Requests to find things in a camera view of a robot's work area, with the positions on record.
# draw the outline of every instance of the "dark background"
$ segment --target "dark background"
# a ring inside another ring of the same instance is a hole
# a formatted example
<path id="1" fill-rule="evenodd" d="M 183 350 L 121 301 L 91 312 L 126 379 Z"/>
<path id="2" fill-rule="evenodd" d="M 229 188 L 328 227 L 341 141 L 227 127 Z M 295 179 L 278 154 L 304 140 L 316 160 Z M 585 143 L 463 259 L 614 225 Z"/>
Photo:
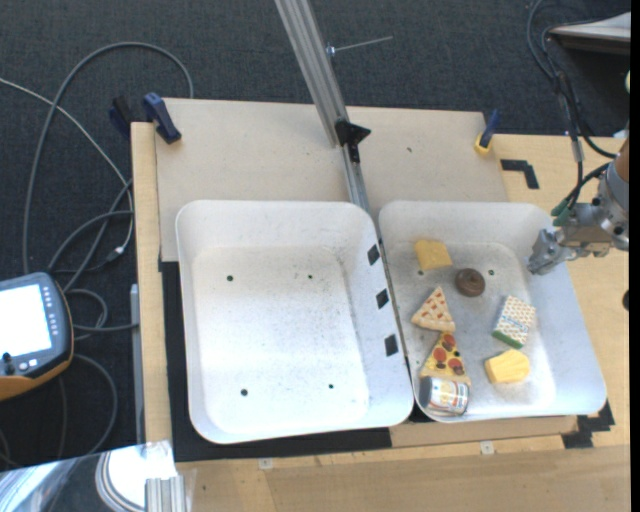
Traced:
<path id="1" fill-rule="evenodd" d="M 324 36 L 340 47 L 393 36 L 392 41 L 339 52 L 334 66 L 347 105 L 501 112 L 502 133 L 558 135 L 565 122 L 546 77 L 526 44 L 531 5 L 524 0 L 325 0 L 314 8 Z M 542 4 L 534 32 L 564 22 L 617 15 L 630 0 L 562 0 Z M 175 54 L 189 69 L 195 96 L 311 102 L 271 0 L 3 0 L 0 2 L 0 78 L 52 99 L 86 55 L 120 41 L 143 41 Z M 596 135 L 610 136 L 629 119 L 624 77 L 629 56 L 568 50 L 550 43 L 582 101 Z M 142 97 L 186 96 L 180 70 L 142 49 L 122 49 L 85 66 L 61 104 L 129 177 L 129 145 L 108 119 L 113 98 L 126 95 L 143 117 Z M 0 84 L 0 280 L 22 273 L 21 230 L 29 172 L 48 106 Z M 54 118 L 38 168 L 29 237 L 30 270 L 42 270 L 76 227 L 105 212 L 120 190 L 107 164 L 61 115 Z M 119 245 L 127 223 L 112 224 L 95 262 Z M 60 268 L 84 257 L 78 241 Z M 67 277 L 57 275 L 64 283 Z M 130 321 L 129 290 L 136 281 L 133 244 L 79 286 L 100 293 L 109 325 Z M 71 301 L 74 320 L 92 324 L 90 301 Z M 131 336 L 99 334 L 77 343 L 100 362 L 118 388 L 119 411 L 104 448 L 135 442 Z M 63 456 L 85 453 L 110 415 L 106 381 L 82 361 L 64 373 L 68 420 Z M 0 430 L 11 457 L 35 464 L 56 457 L 63 427 L 61 394 L 52 382 L 0 403 Z"/>

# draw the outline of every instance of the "brown round object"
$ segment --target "brown round object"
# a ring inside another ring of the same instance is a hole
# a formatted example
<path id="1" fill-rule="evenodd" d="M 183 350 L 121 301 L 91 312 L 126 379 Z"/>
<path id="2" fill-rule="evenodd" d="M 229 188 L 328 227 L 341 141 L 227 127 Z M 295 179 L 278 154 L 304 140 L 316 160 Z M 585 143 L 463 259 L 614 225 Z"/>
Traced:
<path id="1" fill-rule="evenodd" d="M 456 274 L 456 288 L 466 297 L 477 297 L 484 292 L 484 277 L 472 268 L 462 269 Z"/>

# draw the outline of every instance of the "empty white tray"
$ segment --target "empty white tray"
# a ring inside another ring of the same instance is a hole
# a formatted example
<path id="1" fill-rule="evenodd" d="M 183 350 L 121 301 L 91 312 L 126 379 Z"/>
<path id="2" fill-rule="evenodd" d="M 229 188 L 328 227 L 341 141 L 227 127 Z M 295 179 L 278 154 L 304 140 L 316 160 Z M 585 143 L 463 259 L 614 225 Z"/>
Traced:
<path id="1" fill-rule="evenodd" d="M 415 326 L 411 316 L 440 285 L 456 322 L 455 337 L 472 381 L 469 406 L 462 416 L 433 419 L 591 414 L 603 406 L 604 380 L 566 265 L 544 276 L 526 268 L 538 231 L 551 228 L 544 211 L 517 203 L 399 201 L 386 205 L 379 221 L 416 397 L 420 368 L 438 333 Z M 413 249 L 419 239 L 445 243 L 453 266 L 419 273 Z M 457 292 L 455 275 L 466 267 L 484 276 L 483 295 Z M 522 349 L 531 373 L 519 383 L 491 384 L 484 361 L 510 348 L 491 336 L 508 295 L 537 308 Z"/>
<path id="2" fill-rule="evenodd" d="M 195 201 L 176 220 L 189 414 L 216 443 L 391 426 L 413 406 L 371 218 Z"/>

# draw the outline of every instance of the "wooden table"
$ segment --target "wooden table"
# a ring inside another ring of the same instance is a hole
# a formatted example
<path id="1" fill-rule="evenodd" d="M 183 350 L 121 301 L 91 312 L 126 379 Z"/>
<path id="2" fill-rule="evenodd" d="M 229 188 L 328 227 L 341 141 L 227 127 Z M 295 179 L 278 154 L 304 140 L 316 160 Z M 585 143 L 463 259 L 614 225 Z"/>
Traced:
<path id="1" fill-rule="evenodd" d="M 145 425 L 155 441 L 171 439 L 156 148 L 152 125 L 132 128 Z M 614 152 L 621 146 L 597 142 Z M 574 185 L 565 137 L 496 135 L 493 151 L 498 159 L 527 160 L 537 174 L 540 189 L 531 190 L 521 173 L 502 173 L 511 201 L 549 211 Z M 604 161 L 589 151 L 586 168 Z M 593 191 L 585 189 L 582 200 Z M 391 429 L 391 449 L 181 463 L 195 510 L 630 510 L 629 319 L 621 305 L 628 254 L 581 259 L 569 270 L 616 422 L 594 432 L 595 448 L 565 449 L 561 434 L 578 429 L 575 416 L 405 423 Z"/>

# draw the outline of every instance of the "pizza slice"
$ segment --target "pizza slice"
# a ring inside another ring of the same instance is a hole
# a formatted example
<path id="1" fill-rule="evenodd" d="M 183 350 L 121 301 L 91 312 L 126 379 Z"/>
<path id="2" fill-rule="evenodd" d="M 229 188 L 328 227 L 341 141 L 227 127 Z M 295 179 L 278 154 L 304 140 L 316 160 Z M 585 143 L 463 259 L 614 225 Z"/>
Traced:
<path id="1" fill-rule="evenodd" d="M 434 331 L 454 332 L 456 324 L 449 313 L 447 299 L 442 288 L 438 286 L 435 291 L 424 301 L 420 309 L 411 317 L 411 322 Z"/>
<path id="2" fill-rule="evenodd" d="M 471 384 L 453 334 L 443 332 L 440 335 L 420 370 L 420 377 L 440 377 Z"/>

